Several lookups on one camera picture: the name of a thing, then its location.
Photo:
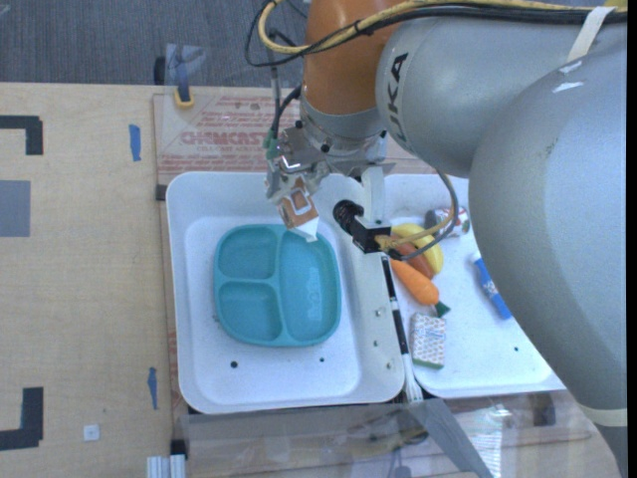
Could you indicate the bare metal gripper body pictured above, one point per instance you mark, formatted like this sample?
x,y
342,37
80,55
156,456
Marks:
x,y
318,153

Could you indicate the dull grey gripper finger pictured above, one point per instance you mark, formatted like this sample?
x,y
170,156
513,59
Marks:
x,y
273,185
316,177

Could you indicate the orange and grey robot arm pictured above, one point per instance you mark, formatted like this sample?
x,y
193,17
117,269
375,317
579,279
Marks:
x,y
497,117

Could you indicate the brown cardboard board red print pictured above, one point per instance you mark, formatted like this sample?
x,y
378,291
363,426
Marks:
x,y
214,140

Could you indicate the teal divided plate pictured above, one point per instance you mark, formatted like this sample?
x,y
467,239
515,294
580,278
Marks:
x,y
298,292

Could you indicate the reddish brown sausage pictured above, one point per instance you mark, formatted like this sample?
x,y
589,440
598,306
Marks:
x,y
418,261

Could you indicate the white and red small can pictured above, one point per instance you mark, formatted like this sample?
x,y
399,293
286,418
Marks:
x,y
443,215

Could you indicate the yellow banana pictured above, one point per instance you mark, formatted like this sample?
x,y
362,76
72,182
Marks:
x,y
433,254

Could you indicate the orange carrot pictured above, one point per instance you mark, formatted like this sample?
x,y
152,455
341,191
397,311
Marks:
x,y
418,284

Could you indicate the thin black and white rod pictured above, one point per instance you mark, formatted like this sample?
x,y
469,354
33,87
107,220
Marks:
x,y
396,311

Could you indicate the white plastic tray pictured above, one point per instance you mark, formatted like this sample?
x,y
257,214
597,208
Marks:
x,y
478,351
278,376

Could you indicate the white carton with orange pattern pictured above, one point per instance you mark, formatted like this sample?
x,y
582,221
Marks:
x,y
428,341

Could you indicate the blue and white tube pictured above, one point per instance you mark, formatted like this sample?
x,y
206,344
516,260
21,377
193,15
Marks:
x,y
490,287

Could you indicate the black cylinder on white bracket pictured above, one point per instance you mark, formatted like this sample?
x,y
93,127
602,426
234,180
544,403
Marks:
x,y
367,234

